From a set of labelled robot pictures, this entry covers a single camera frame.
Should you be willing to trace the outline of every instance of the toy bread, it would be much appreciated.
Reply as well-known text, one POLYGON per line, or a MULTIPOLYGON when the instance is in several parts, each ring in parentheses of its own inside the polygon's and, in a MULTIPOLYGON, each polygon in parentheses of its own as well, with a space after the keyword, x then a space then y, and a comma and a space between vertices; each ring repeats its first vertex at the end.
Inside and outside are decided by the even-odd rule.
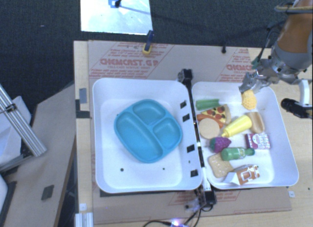
POLYGON ((208 162, 216 178, 225 177, 229 172, 234 170, 229 161, 222 160, 220 153, 210 156, 208 162))
POLYGON ((252 121, 252 126, 251 126, 250 130, 253 133, 262 133, 265 130, 265 126, 264 126, 264 123, 263 123, 263 120, 262 120, 260 113, 248 112, 246 115, 248 117, 250 117, 250 119, 252 121))

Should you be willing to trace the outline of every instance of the yellow bottle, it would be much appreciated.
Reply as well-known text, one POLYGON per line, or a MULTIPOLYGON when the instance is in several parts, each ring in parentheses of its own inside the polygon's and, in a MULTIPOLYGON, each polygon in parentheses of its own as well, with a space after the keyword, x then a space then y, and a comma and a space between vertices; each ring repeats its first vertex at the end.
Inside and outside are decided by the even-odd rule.
POLYGON ((223 129, 222 137, 231 137, 252 127, 252 121, 247 115, 238 117, 223 129))

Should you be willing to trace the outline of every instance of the white tray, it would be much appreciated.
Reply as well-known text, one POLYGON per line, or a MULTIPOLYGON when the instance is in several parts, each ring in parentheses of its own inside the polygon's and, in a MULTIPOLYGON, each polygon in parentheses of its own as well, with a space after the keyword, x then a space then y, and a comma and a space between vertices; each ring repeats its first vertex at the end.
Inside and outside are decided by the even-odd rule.
MULTIPOLYGON (((194 101, 218 98, 221 105, 227 104, 229 106, 231 117, 235 119, 249 112, 241 105, 241 94, 238 86, 238 83, 198 82, 192 89, 193 98, 194 101)), ((298 169, 274 91, 269 87, 263 88, 256 94, 256 98, 257 107, 252 111, 258 111, 261 114, 265 125, 265 133, 268 134, 271 143, 271 149, 256 149, 254 156, 245 157, 241 160, 232 160, 230 164, 234 168, 245 164, 257 164, 261 175, 260 178, 241 186, 225 183, 223 182, 224 178, 216 178, 207 161, 214 153, 206 147, 209 140, 201 137, 207 177, 210 183, 218 189, 291 186, 298 181, 298 169)), ((232 143, 229 147, 246 147, 246 133, 252 132, 246 130, 230 137, 232 143)))
POLYGON ((202 181, 196 135, 186 87, 177 81, 103 78, 93 85, 96 181, 109 193, 193 190, 202 181), (143 99, 164 106, 182 129, 181 143, 154 163, 138 161, 119 141, 114 119, 143 99), (183 122, 182 117, 190 119, 183 122), (194 145, 194 151, 187 151, 194 145))

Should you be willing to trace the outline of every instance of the toy cookie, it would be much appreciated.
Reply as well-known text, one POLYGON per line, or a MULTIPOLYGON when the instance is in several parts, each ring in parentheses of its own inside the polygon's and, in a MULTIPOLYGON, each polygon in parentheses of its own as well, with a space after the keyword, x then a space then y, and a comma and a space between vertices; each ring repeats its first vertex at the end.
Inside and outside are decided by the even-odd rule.
POLYGON ((223 126, 224 126, 224 124, 221 121, 217 120, 216 118, 214 118, 214 117, 212 117, 210 115, 204 115, 204 114, 198 114, 197 115, 197 121, 198 122, 200 122, 202 119, 205 119, 205 118, 211 118, 214 121, 216 121, 218 123, 220 129, 223 128, 223 126))
POLYGON ((220 153, 210 156, 208 162, 216 178, 222 178, 234 170, 229 161, 222 160, 220 153))
POLYGON ((215 120, 205 118, 199 123, 199 132, 202 137, 211 139, 219 135, 220 127, 215 120))

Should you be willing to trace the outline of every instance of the toy mustard bottle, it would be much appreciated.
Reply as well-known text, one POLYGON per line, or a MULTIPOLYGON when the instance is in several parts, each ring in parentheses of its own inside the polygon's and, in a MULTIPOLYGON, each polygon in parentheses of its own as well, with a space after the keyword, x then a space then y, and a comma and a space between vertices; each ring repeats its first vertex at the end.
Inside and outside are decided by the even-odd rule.
POLYGON ((245 156, 254 155, 255 151, 252 148, 225 148, 222 150, 221 155, 224 161, 230 161, 234 159, 243 159, 245 156))
POLYGON ((248 117, 247 115, 242 115, 223 129, 222 137, 231 137, 242 131, 250 129, 251 127, 252 121, 250 117, 248 117))

